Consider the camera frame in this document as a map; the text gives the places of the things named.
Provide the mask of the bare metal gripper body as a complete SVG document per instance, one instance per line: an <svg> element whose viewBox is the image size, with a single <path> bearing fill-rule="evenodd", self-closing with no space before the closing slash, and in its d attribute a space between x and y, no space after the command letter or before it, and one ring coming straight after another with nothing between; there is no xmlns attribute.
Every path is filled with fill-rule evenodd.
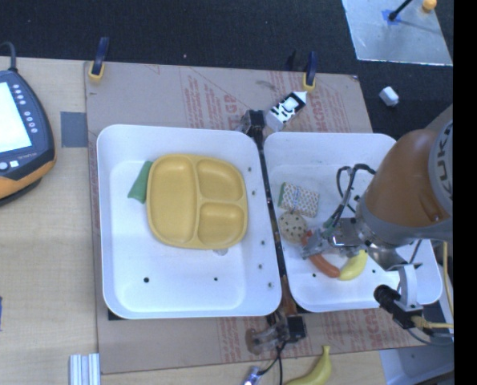
<svg viewBox="0 0 477 385"><path fill-rule="evenodd" d="M398 245L382 238L363 219L341 218L325 239L332 248L344 254L348 261L366 254L385 271L396 270L407 264L407 260L397 251Z"/></svg>

